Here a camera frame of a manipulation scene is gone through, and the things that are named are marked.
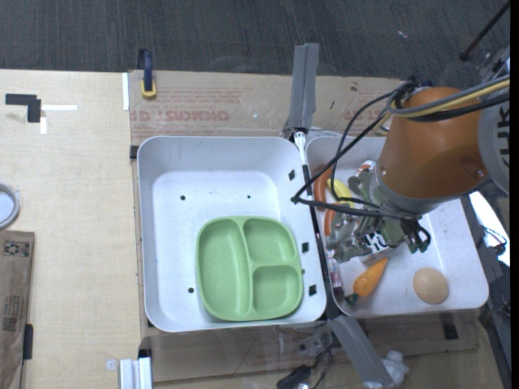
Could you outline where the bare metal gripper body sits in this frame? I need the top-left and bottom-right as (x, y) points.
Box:
(348, 169), (422, 250)

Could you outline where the orange carrot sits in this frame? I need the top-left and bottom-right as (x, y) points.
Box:
(344, 256), (389, 308)

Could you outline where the small clear bottle red liquid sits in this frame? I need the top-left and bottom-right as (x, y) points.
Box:
(325, 249), (345, 299)

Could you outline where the yellow banana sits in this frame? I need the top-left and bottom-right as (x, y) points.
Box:
(326, 177), (357, 210)

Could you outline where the red and white can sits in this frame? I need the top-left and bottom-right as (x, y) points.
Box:
(355, 160), (378, 178)

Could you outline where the orange sausage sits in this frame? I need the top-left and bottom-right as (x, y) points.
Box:
(313, 164), (338, 237)

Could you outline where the white plastic tray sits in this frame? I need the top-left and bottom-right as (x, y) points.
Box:
(136, 135), (328, 334)
(304, 135), (491, 320)

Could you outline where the thin black and white rod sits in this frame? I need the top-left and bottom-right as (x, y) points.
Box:
(292, 130), (337, 319)

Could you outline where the beige round bread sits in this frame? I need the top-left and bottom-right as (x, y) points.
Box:
(412, 267), (450, 306)

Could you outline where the green divided plate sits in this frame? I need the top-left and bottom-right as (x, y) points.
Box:
(195, 216), (305, 323)

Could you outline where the crumpled white paper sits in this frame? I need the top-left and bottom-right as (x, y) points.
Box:
(380, 349), (410, 385)

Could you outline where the brown cardboard board red print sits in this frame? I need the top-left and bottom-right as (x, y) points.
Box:
(127, 70), (494, 383)

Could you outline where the brown paper bag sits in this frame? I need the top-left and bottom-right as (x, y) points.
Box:
(0, 229), (36, 389)

